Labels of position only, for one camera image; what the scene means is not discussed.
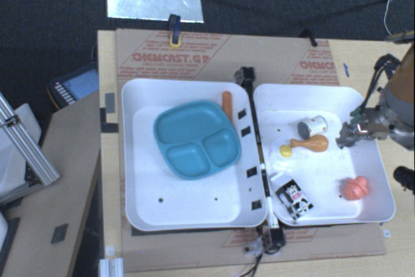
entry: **yellow and blue clamp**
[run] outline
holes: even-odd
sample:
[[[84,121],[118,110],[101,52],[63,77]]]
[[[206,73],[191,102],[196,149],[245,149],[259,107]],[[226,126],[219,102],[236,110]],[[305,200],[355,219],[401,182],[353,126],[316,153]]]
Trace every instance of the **yellow and blue clamp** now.
[[[182,43],[180,36],[180,16],[171,14],[169,17],[170,46],[179,47]]]

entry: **yellow ball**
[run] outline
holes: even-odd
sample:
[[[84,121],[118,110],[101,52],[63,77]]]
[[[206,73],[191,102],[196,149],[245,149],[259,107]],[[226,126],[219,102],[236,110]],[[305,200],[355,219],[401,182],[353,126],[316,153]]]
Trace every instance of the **yellow ball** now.
[[[290,157],[291,154],[292,154],[292,150],[291,150],[291,147],[289,145],[282,145],[279,148],[279,152],[280,152],[281,155],[283,155],[286,158]]]

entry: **blue plate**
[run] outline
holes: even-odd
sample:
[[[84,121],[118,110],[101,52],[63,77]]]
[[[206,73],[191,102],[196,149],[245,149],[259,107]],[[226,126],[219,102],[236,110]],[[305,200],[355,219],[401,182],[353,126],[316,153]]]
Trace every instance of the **blue plate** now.
[[[167,165],[184,179],[200,179],[233,165],[241,144],[224,111],[210,101],[182,104],[160,114],[154,136]]]

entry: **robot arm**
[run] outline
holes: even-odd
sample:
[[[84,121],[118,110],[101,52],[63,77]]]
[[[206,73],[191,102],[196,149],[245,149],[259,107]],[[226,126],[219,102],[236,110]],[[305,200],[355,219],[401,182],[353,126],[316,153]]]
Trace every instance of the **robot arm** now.
[[[396,43],[414,42],[413,31],[393,37],[389,40]],[[341,149],[352,147],[362,139],[386,139],[390,136],[404,148],[414,150],[414,44],[398,64],[399,60],[389,54],[378,60],[365,100],[350,113],[353,119],[350,124],[343,124],[340,137],[336,139]],[[381,92],[377,106],[367,108],[366,103],[383,71],[390,80]]]

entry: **silver can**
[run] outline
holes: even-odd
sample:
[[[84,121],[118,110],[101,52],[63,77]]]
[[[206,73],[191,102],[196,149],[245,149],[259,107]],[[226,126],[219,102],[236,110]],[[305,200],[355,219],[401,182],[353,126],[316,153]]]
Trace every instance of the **silver can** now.
[[[321,115],[316,115],[313,118],[300,121],[297,124],[297,130],[302,139],[309,139],[313,135],[325,132],[327,123]]]

